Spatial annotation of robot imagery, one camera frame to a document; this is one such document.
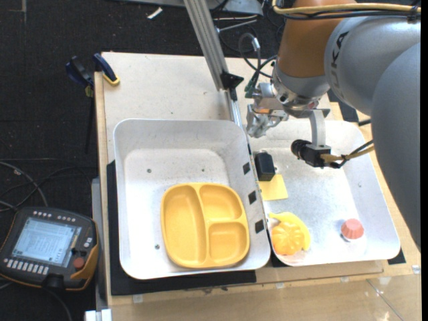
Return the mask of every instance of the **yellow divided plate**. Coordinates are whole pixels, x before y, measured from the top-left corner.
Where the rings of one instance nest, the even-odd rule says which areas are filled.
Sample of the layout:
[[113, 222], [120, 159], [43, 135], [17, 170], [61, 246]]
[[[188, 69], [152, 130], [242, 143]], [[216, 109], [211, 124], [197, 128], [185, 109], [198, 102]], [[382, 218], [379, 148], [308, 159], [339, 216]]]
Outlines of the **yellow divided plate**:
[[249, 249], [239, 195], [216, 183], [185, 183], [165, 191], [160, 208], [168, 256], [186, 268], [233, 265]]

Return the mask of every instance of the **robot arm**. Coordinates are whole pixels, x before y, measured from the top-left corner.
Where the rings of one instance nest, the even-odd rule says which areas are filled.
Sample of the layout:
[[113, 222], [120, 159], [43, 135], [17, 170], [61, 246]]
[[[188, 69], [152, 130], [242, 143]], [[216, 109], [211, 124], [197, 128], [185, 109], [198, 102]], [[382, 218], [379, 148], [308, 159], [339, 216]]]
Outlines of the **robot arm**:
[[[319, 11], [343, 4], [366, 5], [355, 0], [296, 0], [292, 10]], [[331, 89], [371, 117], [381, 170], [420, 247], [421, 22], [416, 15], [421, 10], [393, 6], [395, 12], [379, 15], [374, 8], [362, 17], [346, 17], [350, 8], [333, 18], [323, 14], [325, 19], [289, 19], [270, 84], [260, 84], [252, 92], [247, 132], [259, 138], [289, 116], [313, 118], [319, 100]], [[323, 166], [316, 160], [306, 162]]]

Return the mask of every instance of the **display screen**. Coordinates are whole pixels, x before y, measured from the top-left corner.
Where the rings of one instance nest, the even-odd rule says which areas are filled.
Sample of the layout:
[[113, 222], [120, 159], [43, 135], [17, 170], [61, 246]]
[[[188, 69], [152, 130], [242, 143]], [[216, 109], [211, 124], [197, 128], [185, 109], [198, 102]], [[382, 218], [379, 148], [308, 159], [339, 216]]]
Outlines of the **display screen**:
[[71, 258], [70, 244], [81, 227], [29, 217], [13, 248], [14, 257], [66, 267]]

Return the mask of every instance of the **yellow sticky note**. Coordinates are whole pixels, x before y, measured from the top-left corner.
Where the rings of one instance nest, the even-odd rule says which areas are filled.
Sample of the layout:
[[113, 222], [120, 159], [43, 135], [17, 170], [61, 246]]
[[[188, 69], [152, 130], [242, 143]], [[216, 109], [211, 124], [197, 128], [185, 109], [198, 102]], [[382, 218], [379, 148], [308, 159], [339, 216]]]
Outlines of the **yellow sticky note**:
[[270, 181], [259, 182], [261, 197], [264, 201], [282, 200], [288, 198], [286, 184], [282, 175], [275, 175]]

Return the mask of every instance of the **wooden table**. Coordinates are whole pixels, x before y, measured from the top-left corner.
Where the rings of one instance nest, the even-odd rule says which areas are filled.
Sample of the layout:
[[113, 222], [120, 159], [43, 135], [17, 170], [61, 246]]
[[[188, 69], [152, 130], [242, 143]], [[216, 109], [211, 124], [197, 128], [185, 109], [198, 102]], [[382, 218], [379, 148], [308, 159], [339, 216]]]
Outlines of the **wooden table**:
[[[122, 92], [119, 94], [118, 88], [109, 86], [101, 73], [95, 73], [102, 260], [106, 267], [106, 303], [113, 320], [284, 320], [284, 316], [290, 320], [421, 319], [421, 275], [415, 274], [421, 267], [421, 254], [373, 152], [371, 159], [399, 234], [405, 263], [390, 265], [387, 260], [380, 260], [277, 268], [268, 263], [256, 270], [256, 284], [112, 296], [106, 165], [114, 159], [114, 126], [124, 118], [189, 119], [189, 110], [192, 120], [229, 119], [229, 111], [224, 95], [215, 90], [204, 58], [135, 53], [102, 55], [119, 75]], [[243, 76], [244, 82], [248, 82], [252, 69], [243, 60], [227, 58], [227, 65], [231, 73]], [[245, 83], [237, 88], [243, 123], [246, 123]], [[321, 107], [332, 109], [329, 118], [341, 118], [337, 105], [326, 98], [322, 99]], [[367, 140], [371, 139], [369, 125], [360, 130]]]

